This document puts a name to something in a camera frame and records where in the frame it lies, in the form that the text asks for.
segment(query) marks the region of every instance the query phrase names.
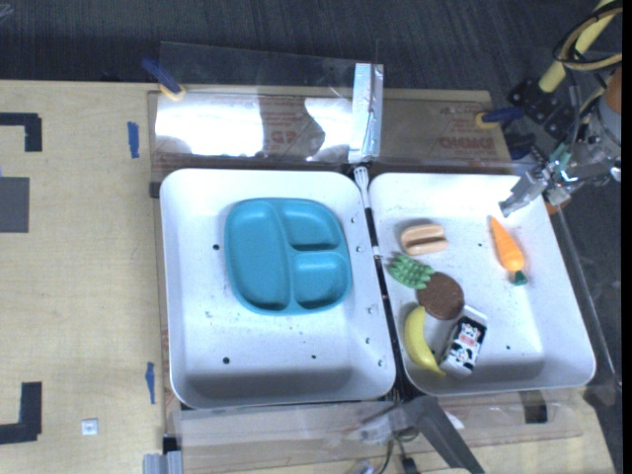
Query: orange object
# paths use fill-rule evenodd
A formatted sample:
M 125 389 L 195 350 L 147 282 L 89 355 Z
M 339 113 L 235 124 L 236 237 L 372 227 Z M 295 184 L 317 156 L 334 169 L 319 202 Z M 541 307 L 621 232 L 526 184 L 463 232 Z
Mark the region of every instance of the orange object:
M 511 273 L 514 273 L 514 284 L 525 284 L 527 279 L 522 273 L 524 268 L 524 254 L 522 250 L 510 233 L 494 216 L 490 216 L 490 222 L 501 265 Z

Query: yellow tube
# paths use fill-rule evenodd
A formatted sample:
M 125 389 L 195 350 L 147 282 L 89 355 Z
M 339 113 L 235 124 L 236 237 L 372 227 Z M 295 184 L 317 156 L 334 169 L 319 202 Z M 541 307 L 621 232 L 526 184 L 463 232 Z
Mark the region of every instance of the yellow tube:
M 596 10 L 611 1 L 612 0 L 601 0 L 594 9 Z M 608 16 L 585 29 L 577 41 L 577 51 L 586 52 L 596 38 L 599 37 L 599 34 L 608 26 L 613 17 L 614 16 Z M 544 75 L 540 77 L 538 86 L 545 93 L 553 93 L 564 80 L 565 76 L 566 72 L 564 71 L 562 63 L 554 61 Z

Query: gray square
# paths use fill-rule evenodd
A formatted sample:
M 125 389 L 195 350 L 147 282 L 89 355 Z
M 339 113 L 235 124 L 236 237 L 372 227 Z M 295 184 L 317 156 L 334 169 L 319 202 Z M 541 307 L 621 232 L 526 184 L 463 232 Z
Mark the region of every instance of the gray square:
M 29 178 L 0 177 L 0 233 L 29 232 Z

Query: yellow banana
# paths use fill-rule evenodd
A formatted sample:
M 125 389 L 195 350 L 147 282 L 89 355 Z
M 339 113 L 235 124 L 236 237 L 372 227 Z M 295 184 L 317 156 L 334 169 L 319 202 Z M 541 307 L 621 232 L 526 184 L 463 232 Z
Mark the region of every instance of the yellow banana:
M 426 308 L 417 306 L 406 317 L 404 324 L 404 341 L 411 360 L 417 365 L 439 375 L 445 375 L 436 364 L 435 356 L 424 338 Z

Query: black corner marker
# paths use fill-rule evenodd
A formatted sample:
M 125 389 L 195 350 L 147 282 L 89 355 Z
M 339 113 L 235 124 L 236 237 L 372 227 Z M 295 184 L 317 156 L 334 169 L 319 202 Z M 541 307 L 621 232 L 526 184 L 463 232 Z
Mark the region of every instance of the black corner marker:
M 0 126 L 24 127 L 24 150 L 41 152 L 41 118 L 36 113 L 0 113 Z
M 18 423 L 0 425 L 0 444 L 38 440 L 41 434 L 41 383 L 22 383 Z

